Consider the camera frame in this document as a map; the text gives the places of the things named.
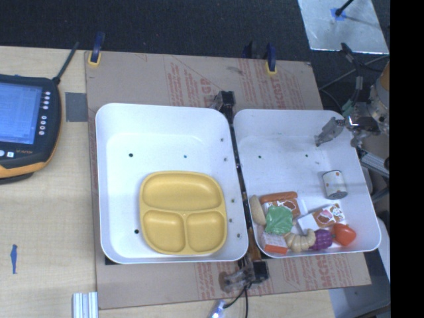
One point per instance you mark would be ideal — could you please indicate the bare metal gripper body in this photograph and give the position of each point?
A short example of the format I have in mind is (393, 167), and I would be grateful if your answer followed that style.
(368, 123)

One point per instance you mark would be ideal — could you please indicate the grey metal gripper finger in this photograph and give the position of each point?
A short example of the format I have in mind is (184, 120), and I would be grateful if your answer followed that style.
(328, 132)
(357, 140)

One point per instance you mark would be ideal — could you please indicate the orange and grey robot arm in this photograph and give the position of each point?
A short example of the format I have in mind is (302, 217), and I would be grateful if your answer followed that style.
(385, 78)

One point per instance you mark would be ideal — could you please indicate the white can with orange dots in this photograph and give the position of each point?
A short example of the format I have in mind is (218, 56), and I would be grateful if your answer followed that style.
(333, 181)

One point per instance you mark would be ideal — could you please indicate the white plastic tray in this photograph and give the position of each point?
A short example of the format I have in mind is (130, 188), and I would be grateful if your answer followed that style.
(159, 137)
(285, 164)

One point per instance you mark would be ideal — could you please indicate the white carton with brown print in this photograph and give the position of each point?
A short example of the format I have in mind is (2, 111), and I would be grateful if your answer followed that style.
(299, 209)

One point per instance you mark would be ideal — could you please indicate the orange-brown toy sausage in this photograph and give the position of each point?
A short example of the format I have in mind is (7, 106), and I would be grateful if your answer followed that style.
(277, 197)

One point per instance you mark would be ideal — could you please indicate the white carton with pink print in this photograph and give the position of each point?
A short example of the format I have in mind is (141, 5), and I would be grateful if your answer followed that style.
(323, 218)

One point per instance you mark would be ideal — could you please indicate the orange toy pepper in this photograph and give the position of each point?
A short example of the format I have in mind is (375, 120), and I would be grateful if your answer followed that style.
(344, 234)

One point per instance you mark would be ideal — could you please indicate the thin black and white rod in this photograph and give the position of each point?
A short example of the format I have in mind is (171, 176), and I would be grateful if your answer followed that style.
(239, 171)

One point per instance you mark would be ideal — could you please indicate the green toy lettuce leaf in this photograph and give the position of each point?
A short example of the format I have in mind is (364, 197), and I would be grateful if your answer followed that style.
(279, 220)

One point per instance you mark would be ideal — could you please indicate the purple toy grapes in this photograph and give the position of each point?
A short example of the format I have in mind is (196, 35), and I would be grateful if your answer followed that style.
(322, 240)

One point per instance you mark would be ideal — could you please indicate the beige toy bread roll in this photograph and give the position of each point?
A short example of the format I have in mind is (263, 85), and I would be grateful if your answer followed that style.
(257, 210)

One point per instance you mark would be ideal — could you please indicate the beige toy croissant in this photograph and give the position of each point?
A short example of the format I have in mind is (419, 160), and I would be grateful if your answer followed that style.
(299, 242)

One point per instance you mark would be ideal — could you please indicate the orange and white small carton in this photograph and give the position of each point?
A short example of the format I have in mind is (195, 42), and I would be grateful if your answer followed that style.
(274, 244)

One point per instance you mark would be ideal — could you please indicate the yellow divided plate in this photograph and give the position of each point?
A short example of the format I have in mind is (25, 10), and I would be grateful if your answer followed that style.
(182, 190)

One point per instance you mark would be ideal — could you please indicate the brown cardboard board red print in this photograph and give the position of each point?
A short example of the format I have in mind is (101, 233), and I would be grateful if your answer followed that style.
(145, 78)

